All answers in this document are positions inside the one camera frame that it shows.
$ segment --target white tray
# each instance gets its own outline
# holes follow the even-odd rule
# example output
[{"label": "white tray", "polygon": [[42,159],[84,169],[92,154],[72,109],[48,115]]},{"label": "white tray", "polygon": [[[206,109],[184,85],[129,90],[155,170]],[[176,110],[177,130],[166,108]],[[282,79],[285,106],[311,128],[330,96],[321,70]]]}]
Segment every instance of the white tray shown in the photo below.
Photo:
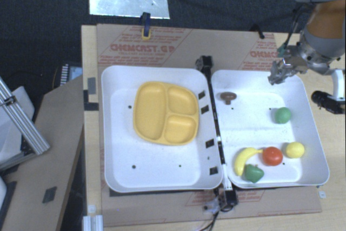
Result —
[{"label": "white tray", "polygon": [[[191,90],[199,108],[196,138],[184,146],[165,146],[140,138],[133,128],[137,89],[145,82],[167,82]],[[105,179],[117,192],[212,189],[222,180],[207,80],[194,69],[112,66],[102,73]],[[206,147],[213,140],[214,145]]]},{"label": "white tray", "polygon": [[[268,72],[237,70],[219,70],[212,76],[229,179],[246,189],[326,183],[329,169],[303,82],[293,76],[280,85],[270,85],[267,76]],[[224,91],[237,94],[231,105],[220,99]],[[292,112],[286,124],[274,121],[275,110],[280,107],[288,107]],[[294,141],[305,146],[300,159],[290,159],[284,154],[282,163],[271,167],[263,164],[261,155],[253,156],[247,163],[264,170],[263,178],[255,184],[235,174],[234,161],[242,149],[270,146],[284,149]]]}]

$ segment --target green pepper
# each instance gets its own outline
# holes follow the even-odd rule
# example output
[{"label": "green pepper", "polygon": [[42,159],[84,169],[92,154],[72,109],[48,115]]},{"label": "green pepper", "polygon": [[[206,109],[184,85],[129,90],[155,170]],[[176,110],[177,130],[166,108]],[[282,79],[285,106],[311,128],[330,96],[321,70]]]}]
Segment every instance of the green pepper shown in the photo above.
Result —
[{"label": "green pepper", "polygon": [[247,164],[245,166],[245,178],[252,183],[256,183],[264,175],[264,171],[260,168],[253,166],[252,164]]}]

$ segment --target cardboard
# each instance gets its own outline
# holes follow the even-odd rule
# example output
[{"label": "cardboard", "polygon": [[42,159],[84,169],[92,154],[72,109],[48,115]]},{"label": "cardboard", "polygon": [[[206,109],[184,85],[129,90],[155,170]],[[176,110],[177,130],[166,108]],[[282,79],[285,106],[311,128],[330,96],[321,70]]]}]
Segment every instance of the cardboard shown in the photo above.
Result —
[{"label": "cardboard", "polygon": [[[211,55],[212,72],[218,69],[266,70],[276,58],[275,36],[255,32],[215,31],[152,27],[151,40],[141,40],[141,27],[131,25],[97,26],[98,73],[101,91],[102,71],[113,64],[147,67],[193,68],[201,55]],[[89,50],[96,47],[89,41]],[[103,118],[99,105],[101,199],[105,227],[211,219],[203,206],[215,196],[210,190],[145,194],[117,194],[104,180]],[[220,218],[287,215],[321,212],[315,187],[245,190],[238,192],[239,204]]]}]

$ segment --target yellow lemon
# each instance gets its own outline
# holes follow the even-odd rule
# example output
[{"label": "yellow lemon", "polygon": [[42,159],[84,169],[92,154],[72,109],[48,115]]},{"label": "yellow lemon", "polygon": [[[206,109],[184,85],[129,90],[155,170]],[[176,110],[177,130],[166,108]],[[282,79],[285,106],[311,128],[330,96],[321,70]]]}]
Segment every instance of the yellow lemon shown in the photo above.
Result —
[{"label": "yellow lemon", "polygon": [[286,155],[289,158],[300,158],[305,152],[304,145],[300,142],[291,142],[286,147]]}]

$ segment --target toy fruit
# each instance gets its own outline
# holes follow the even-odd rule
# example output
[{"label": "toy fruit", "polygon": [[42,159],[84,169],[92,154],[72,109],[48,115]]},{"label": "toy fruit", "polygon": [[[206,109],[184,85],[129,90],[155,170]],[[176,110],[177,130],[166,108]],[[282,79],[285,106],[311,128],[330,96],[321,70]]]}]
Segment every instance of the toy fruit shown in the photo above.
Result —
[{"label": "toy fruit", "polygon": [[300,142],[291,142],[286,147],[286,155],[289,158],[300,158],[304,155],[305,148]]},{"label": "toy fruit", "polygon": [[286,107],[281,107],[275,112],[275,121],[277,123],[287,123],[291,119],[291,111]]},{"label": "toy fruit", "polygon": [[236,161],[234,163],[234,170],[238,176],[241,176],[244,172],[244,167],[246,161],[254,156],[257,153],[262,153],[262,149],[256,149],[253,147],[247,147],[244,150],[242,150],[238,156],[236,157]]},{"label": "toy fruit", "polygon": [[260,168],[253,166],[252,164],[247,164],[245,166],[245,178],[252,183],[256,183],[264,175],[264,171]]},{"label": "toy fruit", "polygon": [[269,166],[281,164],[283,155],[280,149],[276,147],[267,147],[263,150],[263,161]]}]

